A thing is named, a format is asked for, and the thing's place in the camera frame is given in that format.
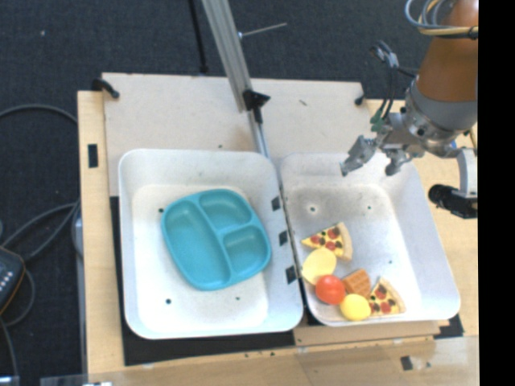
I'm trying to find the orange-brown toy waffle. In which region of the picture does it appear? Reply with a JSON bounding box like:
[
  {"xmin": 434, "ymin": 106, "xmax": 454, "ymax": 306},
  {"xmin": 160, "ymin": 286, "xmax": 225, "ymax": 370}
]
[{"xmin": 341, "ymin": 268, "xmax": 373, "ymax": 299}]

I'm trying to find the pale yellow round slice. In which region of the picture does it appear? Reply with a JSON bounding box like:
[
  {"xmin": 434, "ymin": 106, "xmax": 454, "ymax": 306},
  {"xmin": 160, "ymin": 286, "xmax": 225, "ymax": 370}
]
[{"xmin": 301, "ymin": 247, "xmax": 338, "ymax": 286}]

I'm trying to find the pale flat board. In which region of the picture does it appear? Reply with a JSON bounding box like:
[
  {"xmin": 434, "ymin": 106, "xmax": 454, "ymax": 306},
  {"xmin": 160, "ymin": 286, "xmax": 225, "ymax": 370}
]
[{"xmin": 100, "ymin": 72, "xmax": 450, "ymax": 347}]

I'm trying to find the toy pizza slice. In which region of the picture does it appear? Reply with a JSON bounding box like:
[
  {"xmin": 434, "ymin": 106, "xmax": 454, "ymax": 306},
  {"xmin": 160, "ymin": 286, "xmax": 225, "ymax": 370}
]
[
  {"xmin": 300, "ymin": 221, "xmax": 354, "ymax": 262},
  {"xmin": 367, "ymin": 276, "xmax": 407, "ymax": 318}
]

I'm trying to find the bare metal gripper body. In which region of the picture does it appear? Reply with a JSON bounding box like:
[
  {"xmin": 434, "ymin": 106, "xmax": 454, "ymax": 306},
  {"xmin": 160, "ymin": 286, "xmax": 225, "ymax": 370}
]
[{"xmin": 376, "ymin": 111, "xmax": 460, "ymax": 158}]

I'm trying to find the black cylinder on white bracket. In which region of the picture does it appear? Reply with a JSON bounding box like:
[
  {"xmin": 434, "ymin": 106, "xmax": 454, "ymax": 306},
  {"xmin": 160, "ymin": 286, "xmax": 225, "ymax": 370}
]
[{"xmin": 427, "ymin": 146, "xmax": 480, "ymax": 220}]

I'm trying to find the yellow toy lemon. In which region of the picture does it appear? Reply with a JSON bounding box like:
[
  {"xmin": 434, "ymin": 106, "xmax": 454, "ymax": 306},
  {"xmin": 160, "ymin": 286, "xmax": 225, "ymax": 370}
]
[{"xmin": 339, "ymin": 293, "xmax": 373, "ymax": 322}]

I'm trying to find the white plastic tray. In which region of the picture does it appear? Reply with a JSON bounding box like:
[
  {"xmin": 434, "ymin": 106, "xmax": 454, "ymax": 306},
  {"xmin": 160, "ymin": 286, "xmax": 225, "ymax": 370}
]
[
  {"xmin": 278, "ymin": 151, "xmax": 462, "ymax": 328},
  {"xmin": 117, "ymin": 148, "xmax": 304, "ymax": 341}
]

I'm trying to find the blue divided plate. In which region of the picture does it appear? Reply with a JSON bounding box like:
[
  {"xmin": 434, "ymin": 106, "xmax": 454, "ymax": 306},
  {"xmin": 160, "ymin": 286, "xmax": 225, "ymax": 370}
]
[{"xmin": 160, "ymin": 187, "xmax": 273, "ymax": 292}]

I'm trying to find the red toy tomato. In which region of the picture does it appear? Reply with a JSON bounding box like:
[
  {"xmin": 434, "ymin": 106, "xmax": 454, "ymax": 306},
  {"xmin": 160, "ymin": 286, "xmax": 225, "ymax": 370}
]
[{"xmin": 315, "ymin": 274, "xmax": 348, "ymax": 306}]

